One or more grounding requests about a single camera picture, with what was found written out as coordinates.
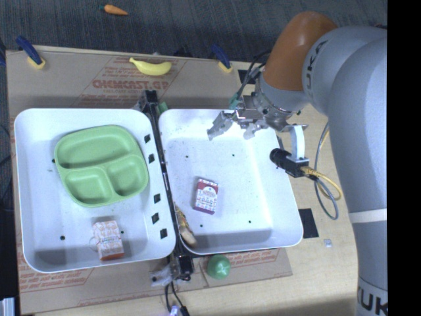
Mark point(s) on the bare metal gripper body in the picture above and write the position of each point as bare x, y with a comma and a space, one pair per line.
253, 112

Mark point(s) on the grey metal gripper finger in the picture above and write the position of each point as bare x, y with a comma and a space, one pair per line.
221, 123
253, 130

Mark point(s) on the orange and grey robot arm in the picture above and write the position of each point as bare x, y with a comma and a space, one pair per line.
358, 117

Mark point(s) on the white plastic tray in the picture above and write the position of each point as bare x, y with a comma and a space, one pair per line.
42, 189
250, 189

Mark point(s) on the red and white carton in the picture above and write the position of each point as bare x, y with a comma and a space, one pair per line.
206, 197

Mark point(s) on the thin black and white rod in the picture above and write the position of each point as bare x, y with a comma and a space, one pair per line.
163, 173

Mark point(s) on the yellow banana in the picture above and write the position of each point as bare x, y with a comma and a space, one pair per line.
152, 68

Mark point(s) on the tan toy hot dog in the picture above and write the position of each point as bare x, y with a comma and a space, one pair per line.
185, 230

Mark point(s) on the brown cardboard board, red print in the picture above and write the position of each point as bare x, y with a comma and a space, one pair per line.
98, 91

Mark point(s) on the green divided plate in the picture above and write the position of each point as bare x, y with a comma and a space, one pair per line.
98, 163

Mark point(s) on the green round toy fruit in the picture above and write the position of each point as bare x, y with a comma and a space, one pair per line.
218, 267

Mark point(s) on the orange carrot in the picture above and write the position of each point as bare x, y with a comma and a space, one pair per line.
114, 10

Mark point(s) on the orange and white carton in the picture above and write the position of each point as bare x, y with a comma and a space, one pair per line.
108, 240

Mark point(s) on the black cylinder on white bracket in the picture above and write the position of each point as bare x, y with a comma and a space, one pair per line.
289, 163

